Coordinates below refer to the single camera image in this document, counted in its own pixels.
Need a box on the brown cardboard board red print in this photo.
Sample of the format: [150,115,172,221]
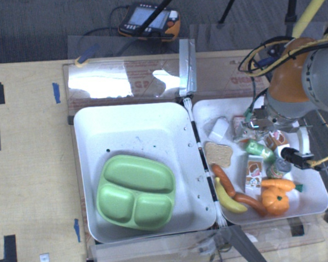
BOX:
[62,44,327,262]

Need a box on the grey and green can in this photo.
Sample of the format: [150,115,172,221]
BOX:
[265,157,294,180]

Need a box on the tan bread slice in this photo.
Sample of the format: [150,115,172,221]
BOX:
[203,139,235,170]

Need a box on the small white and brown carton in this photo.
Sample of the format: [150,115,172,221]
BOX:
[263,128,291,160]

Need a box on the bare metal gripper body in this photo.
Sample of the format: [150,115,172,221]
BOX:
[245,104,296,136]

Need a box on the yellow banana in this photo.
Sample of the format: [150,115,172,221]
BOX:
[214,174,249,216]

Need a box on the white plastic tray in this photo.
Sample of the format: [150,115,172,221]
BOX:
[191,90,328,229]
[72,97,220,246]

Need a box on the orange carrot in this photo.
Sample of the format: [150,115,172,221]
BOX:
[260,175,305,197]

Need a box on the black cylinder on white bracket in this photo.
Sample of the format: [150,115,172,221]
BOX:
[278,126,316,172]

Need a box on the green divided plate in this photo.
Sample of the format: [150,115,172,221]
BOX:
[92,150,181,236]

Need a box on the tall white and brown carton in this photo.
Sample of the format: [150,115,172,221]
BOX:
[241,153,267,198]

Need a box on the orange-red sausage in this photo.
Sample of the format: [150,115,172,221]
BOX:
[232,190,269,219]
[210,162,237,199]

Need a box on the orange pumpkin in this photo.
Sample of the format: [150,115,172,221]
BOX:
[260,185,291,217]

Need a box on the green bottle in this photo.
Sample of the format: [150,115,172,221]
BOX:
[243,136,278,167]

